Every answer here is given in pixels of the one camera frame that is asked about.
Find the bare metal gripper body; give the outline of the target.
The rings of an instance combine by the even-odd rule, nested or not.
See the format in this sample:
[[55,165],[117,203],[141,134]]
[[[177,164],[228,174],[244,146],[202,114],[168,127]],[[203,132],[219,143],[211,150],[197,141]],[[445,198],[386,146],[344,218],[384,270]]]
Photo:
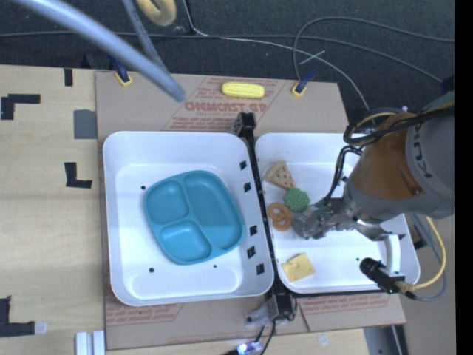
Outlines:
[[363,212],[348,198],[332,198],[321,208],[320,237],[329,231],[356,230],[371,241],[384,240],[388,231],[381,227],[382,220]]

